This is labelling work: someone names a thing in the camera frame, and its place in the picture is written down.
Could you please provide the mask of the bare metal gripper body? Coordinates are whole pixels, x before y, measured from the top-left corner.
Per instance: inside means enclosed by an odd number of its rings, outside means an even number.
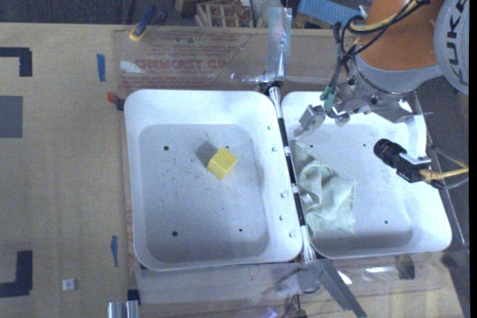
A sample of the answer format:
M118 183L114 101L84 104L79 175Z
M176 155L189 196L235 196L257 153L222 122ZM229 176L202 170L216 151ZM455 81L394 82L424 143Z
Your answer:
M329 117L369 112L385 116L392 110L391 94L365 80L331 81L327 91Z

